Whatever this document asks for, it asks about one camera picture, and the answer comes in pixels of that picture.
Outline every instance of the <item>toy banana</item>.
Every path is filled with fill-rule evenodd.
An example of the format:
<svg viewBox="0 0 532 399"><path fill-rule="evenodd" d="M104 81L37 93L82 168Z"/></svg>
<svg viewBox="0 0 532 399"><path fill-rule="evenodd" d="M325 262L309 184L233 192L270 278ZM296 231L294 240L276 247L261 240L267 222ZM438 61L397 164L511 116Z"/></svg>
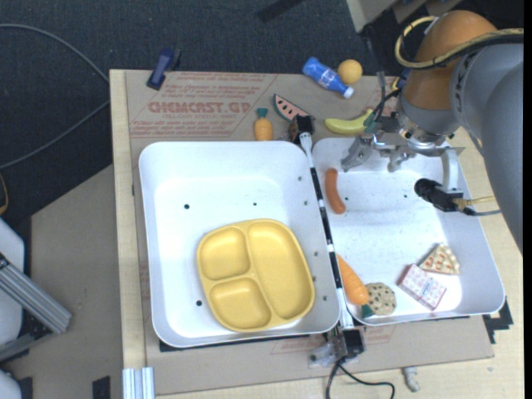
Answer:
<svg viewBox="0 0 532 399"><path fill-rule="evenodd" d="M339 135L361 135L366 126L364 121L373 113L372 109L366 110L364 114L355 118L354 120L340 120L338 118L327 118L325 120L325 126L333 133Z"/></svg>

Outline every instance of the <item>yellow divided plate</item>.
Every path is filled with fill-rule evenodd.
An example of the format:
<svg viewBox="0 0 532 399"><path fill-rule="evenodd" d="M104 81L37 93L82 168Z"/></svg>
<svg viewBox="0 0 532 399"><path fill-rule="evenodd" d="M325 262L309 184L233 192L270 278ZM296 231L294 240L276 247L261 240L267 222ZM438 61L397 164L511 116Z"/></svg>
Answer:
<svg viewBox="0 0 532 399"><path fill-rule="evenodd" d="M205 296L226 328L252 332L305 315L313 279L293 232L272 219L229 224L206 234L197 250Z"/></svg>

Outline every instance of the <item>white tray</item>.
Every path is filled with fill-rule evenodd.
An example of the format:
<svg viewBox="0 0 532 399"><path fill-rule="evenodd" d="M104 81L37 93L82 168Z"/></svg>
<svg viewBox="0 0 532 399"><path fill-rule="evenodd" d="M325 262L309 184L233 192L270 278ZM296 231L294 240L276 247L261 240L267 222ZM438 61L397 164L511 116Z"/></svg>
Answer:
<svg viewBox="0 0 532 399"><path fill-rule="evenodd" d="M499 310L505 292L479 218L440 211L414 191L420 178L442 182L441 159L416 155L390 173L389 159L373 151L364 165L343 172L340 160L352 143L353 138L323 139L313 149L320 182L324 185L328 168L337 169L337 190L346 199L344 214L334 214L326 200L332 241L364 283L383 282L397 297L391 316L364 318L361 308L348 305L352 316L367 325L382 325ZM470 197L461 170L458 187ZM409 264L420 263L439 243L451 247L461 274L431 275L447 287L431 311L398 288L397 282Z"/></svg>
<svg viewBox="0 0 532 399"><path fill-rule="evenodd" d="M308 161L272 142L159 142L140 155L152 320L173 347L323 333L339 318L327 243ZM247 219L276 219L298 239L316 299L298 321L260 332L224 328L207 305L196 249L209 231Z"/></svg>

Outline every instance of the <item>toy watermelon slice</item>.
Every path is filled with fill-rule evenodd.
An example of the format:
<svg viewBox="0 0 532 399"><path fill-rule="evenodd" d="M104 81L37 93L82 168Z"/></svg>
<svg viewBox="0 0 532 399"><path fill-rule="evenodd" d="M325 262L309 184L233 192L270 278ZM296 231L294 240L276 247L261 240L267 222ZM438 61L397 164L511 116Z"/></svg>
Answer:
<svg viewBox="0 0 532 399"><path fill-rule="evenodd" d="M278 94L273 95L273 107L282 118L288 121L292 121L295 116L309 115L308 112L302 110Z"/></svg>

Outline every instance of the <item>blue plastic bottle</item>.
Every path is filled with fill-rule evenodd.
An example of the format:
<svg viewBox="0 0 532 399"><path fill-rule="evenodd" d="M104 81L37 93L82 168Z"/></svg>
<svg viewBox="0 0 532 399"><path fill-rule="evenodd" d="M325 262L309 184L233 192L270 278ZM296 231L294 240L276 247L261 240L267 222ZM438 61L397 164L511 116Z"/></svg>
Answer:
<svg viewBox="0 0 532 399"><path fill-rule="evenodd" d="M303 74L311 77L321 87L342 93L342 96L349 99L354 90L350 86L343 84L340 76L328 66L323 65L315 57L310 57L303 66Z"/></svg>

